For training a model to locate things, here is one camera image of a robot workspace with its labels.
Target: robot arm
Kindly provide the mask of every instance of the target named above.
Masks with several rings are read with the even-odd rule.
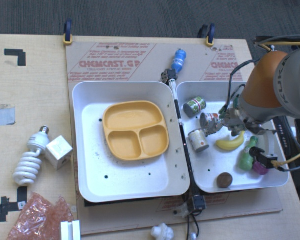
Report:
[[[263,135],[262,125],[278,116],[300,119],[300,49],[263,56],[235,105],[220,113],[232,136],[245,130]]]

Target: green bottle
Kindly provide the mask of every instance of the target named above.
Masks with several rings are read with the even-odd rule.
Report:
[[[239,168],[244,171],[250,171],[254,166],[254,158],[249,154],[249,150],[252,147],[256,147],[258,144],[258,137],[252,136],[249,144],[244,148],[241,160],[239,161]]]

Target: wooden table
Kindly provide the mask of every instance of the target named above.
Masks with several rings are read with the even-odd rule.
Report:
[[[74,36],[76,42],[126,42],[204,44],[202,39],[137,38]],[[251,59],[244,40],[215,40],[232,44],[238,63]],[[16,56],[5,56],[5,49],[26,52],[26,66],[18,66]],[[28,151],[29,137],[41,126],[50,128],[49,138],[62,135],[72,143],[68,92],[67,58],[62,36],[0,34],[0,107],[15,108],[15,124],[0,126],[0,203],[1,197],[17,201],[18,186],[12,178],[21,155]],[[292,177],[286,185],[277,188],[283,211],[199,222],[198,239],[214,240],[300,240],[300,200]],[[59,170],[43,162],[34,185],[28,187],[28,199],[35,192],[55,204],[59,196],[70,206],[76,206],[73,161]],[[9,212],[7,222],[0,222],[0,240],[15,225],[20,212]],[[171,225],[174,239],[185,239],[187,224]],[[191,224],[191,231],[196,228]],[[154,239],[151,228],[100,233],[82,239]]]

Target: brown ball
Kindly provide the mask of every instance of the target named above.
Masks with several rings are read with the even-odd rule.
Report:
[[[232,175],[228,172],[223,172],[216,178],[216,184],[222,189],[229,187],[232,184],[232,181]]]

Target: cardboard sheet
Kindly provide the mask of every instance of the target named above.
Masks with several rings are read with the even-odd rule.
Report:
[[[183,70],[178,74],[177,84],[188,81],[229,81],[230,73],[239,64],[234,47],[219,43],[216,40],[213,47],[207,47],[202,44],[73,42],[66,47],[77,211],[81,234],[153,227],[161,222],[179,224],[187,221],[173,213],[176,207],[183,204],[180,196],[85,206],[78,187],[72,97],[74,86],[84,81],[160,81],[161,74],[170,68],[178,49],[185,50],[187,57]],[[246,82],[253,68],[252,64],[242,68],[232,80]],[[213,194],[205,198],[207,209],[197,217],[198,221],[273,213],[283,209],[278,191],[274,187]]]

